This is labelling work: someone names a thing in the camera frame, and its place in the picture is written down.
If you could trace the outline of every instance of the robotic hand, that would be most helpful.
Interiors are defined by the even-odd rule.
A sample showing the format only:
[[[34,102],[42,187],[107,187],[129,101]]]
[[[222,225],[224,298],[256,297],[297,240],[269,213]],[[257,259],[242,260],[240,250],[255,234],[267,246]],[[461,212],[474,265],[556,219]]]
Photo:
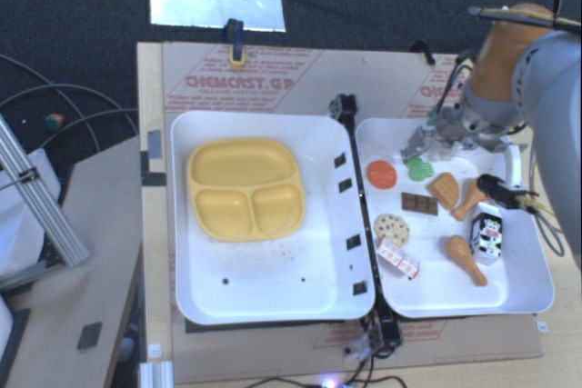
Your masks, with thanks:
[[[422,154],[433,141],[449,148],[479,145],[502,152],[509,144],[507,136],[528,124],[548,199],[580,267],[579,24],[560,20],[575,32],[558,31],[552,12],[539,5],[515,5],[507,14],[550,27],[496,22],[459,103],[441,108],[443,96],[402,157],[406,161]]]

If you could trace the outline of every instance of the yellow divided plate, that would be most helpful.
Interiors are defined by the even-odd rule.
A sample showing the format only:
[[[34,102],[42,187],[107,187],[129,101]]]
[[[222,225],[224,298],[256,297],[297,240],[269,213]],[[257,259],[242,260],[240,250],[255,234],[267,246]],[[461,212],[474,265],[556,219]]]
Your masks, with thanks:
[[[301,174],[274,139],[237,138],[200,145],[188,161],[196,219],[221,241],[258,241],[293,233],[305,216]]]

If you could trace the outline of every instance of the orange disc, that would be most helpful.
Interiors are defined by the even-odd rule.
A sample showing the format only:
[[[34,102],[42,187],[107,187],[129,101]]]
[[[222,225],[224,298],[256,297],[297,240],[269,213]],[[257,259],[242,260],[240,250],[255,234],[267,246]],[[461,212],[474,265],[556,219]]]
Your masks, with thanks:
[[[390,189],[396,184],[396,170],[388,162],[376,160],[367,167],[367,179],[378,189]]]

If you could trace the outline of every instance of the blue clamp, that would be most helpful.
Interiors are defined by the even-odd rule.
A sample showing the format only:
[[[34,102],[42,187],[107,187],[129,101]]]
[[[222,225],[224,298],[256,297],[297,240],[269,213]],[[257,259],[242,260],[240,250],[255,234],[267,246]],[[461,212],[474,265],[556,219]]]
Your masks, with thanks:
[[[232,66],[242,66],[245,63],[244,27],[245,24],[242,21],[230,18],[222,30],[222,41],[232,45],[230,48],[230,64]]]

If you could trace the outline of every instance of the toy chicken leg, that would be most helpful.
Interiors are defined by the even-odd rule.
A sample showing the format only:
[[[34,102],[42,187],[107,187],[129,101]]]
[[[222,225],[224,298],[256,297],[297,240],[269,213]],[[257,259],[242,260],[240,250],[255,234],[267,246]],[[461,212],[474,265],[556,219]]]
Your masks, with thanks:
[[[477,264],[473,260],[473,255],[471,254],[467,241],[455,234],[448,238],[445,248],[447,249],[448,255],[457,264],[465,267],[473,275],[477,284],[481,286],[487,284],[487,278],[481,273],[479,267],[477,267]]]
[[[453,211],[453,216],[459,222],[465,219],[465,216],[471,207],[474,207],[477,203],[487,199],[487,197],[477,187],[477,180],[478,177],[471,180],[471,183],[469,183],[469,187],[467,188],[465,201]]]

